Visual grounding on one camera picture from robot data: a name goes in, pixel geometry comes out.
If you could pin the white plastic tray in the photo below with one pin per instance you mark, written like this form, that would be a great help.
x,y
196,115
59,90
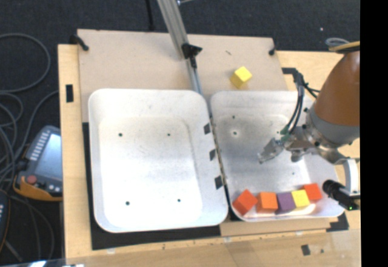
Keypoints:
x,y
151,162
248,168

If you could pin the pale wood board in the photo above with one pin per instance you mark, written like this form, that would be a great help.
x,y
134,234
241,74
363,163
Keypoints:
x,y
136,62

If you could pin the yellow cube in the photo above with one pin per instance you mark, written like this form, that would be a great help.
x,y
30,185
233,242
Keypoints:
x,y
241,77
300,198

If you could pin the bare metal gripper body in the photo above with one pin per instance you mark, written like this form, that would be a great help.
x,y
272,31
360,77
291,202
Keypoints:
x,y
306,146

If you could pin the red cube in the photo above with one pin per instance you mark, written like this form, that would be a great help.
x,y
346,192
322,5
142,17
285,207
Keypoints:
x,y
245,202
313,191

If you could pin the purple cube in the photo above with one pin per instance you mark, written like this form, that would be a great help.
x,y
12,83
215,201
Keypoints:
x,y
285,202

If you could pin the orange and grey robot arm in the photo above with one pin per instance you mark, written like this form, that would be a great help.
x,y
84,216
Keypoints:
x,y
339,93

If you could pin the black cylinder on white bracket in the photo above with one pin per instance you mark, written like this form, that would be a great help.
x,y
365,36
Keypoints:
x,y
339,193

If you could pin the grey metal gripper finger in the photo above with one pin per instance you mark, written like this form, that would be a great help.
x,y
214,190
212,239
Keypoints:
x,y
268,157
273,146

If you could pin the orange cube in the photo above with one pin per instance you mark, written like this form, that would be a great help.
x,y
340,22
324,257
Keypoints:
x,y
267,201

